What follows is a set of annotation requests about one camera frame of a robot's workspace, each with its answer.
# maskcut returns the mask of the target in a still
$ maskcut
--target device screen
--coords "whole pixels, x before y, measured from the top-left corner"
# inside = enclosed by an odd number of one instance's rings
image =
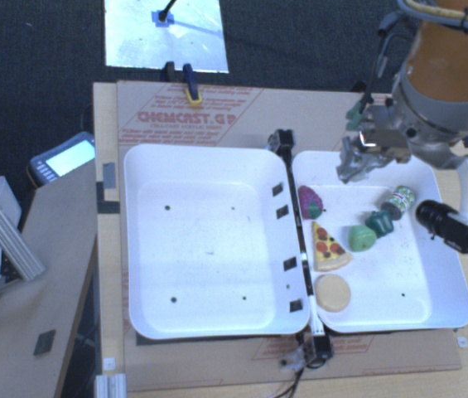
[[[77,143],[64,152],[49,158],[46,163],[60,177],[94,159],[95,149],[87,140]]]

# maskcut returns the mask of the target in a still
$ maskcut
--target dark fabric background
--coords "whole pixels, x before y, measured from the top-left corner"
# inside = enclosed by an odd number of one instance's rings
[[[350,90],[367,80],[377,26],[396,0],[220,0],[220,6],[230,73],[198,75],[200,82]],[[407,51],[404,42],[393,46],[387,73]],[[389,77],[375,90],[389,91]],[[104,65],[104,0],[0,0],[0,175],[19,200],[30,189],[30,158],[81,130],[94,82],[120,79],[158,80],[159,73]]]

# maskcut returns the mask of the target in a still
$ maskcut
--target empty white tray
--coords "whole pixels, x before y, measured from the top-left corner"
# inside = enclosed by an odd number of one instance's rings
[[[416,204],[394,222],[394,232],[333,271],[351,289],[349,306],[339,313],[318,308],[322,322],[337,332],[459,328],[468,323],[468,288],[458,254],[443,240],[431,240],[415,217],[426,199],[441,201],[431,168],[417,158],[373,170],[361,182],[343,184],[335,167],[339,154],[303,152],[293,161],[297,187],[311,187],[324,202],[317,222],[345,248],[352,225],[363,224],[397,186],[410,187]],[[311,221],[303,221],[307,254],[313,261]],[[321,273],[311,271],[312,281]]]
[[[287,173],[262,149],[124,160],[129,312],[154,339],[291,334],[309,318]]]

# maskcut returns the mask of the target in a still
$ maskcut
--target green can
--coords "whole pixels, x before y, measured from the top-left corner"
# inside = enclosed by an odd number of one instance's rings
[[[381,205],[381,209],[390,212],[392,220],[401,220],[401,217],[407,212],[414,202],[416,201],[416,195],[406,186],[398,186],[396,190],[386,198]]]

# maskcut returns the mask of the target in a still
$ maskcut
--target handheld device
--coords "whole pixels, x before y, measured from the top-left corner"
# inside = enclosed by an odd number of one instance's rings
[[[94,157],[94,136],[83,131],[56,148],[32,158],[27,166],[27,173],[39,187],[53,182]]]

